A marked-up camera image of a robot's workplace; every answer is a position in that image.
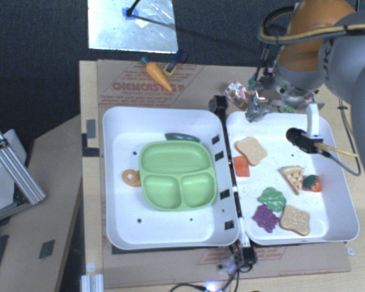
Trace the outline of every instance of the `brown donut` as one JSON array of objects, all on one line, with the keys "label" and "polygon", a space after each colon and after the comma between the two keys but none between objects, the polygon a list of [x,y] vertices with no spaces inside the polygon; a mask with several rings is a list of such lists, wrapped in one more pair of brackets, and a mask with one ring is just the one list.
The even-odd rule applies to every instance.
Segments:
[{"label": "brown donut", "polygon": [[139,178],[139,171],[126,170],[122,174],[122,179],[124,182],[133,187],[141,186],[141,179]]}]

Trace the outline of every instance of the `toy carrot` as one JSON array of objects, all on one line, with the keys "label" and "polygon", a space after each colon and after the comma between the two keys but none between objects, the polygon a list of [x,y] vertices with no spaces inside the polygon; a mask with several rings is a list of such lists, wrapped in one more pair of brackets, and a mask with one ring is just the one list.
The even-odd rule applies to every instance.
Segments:
[{"label": "toy carrot", "polygon": [[155,82],[163,86],[169,92],[172,91],[172,87],[170,86],[168,80],[166,79],[166,77],[164,76],[164,74],[162,73],[162,71],[160,70],[160,68],[157,66],[156,63],[149,62],[147,57],[142,57],[141,63],[146,65],[147,73],[151,78],[153,78]]}]

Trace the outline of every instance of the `dark gray carpet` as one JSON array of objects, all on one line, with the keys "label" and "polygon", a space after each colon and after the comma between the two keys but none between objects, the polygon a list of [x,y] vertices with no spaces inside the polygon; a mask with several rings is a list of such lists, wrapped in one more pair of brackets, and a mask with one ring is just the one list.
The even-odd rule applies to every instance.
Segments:
[{"label": "dark gray carpet", "polygon": [[[254,66],[257,29],[300,0],[172,0],[188,63]],[[356,0],[346,0],[355,5]],[[361,0],[365,9],[365,0]],[[80,112],[78,61],[138,60],[141,53],[89,50],[87,0],[0,0],[0,129],[24,146]],[[171,55],[150,56],[169,61]]]}]

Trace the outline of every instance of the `green plate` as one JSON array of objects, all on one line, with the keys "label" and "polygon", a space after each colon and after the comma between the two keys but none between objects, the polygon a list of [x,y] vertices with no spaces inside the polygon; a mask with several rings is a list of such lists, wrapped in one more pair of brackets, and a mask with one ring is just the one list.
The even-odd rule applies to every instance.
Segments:
[{"label": "green plate", "polygon": [[139,155],[139,174],[147,201],[159,210],[200,209],[217,194],[212,158],[197,142],[147,144]]}]

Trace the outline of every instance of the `silver square panel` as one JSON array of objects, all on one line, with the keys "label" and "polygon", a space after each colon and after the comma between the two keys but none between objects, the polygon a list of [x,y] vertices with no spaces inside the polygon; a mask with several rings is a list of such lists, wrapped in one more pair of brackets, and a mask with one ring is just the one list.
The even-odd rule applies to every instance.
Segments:
[{"label": "silver square panel", "polygon": [[172,0],[88,0],[89,48],[175,53],[178,50]]}]

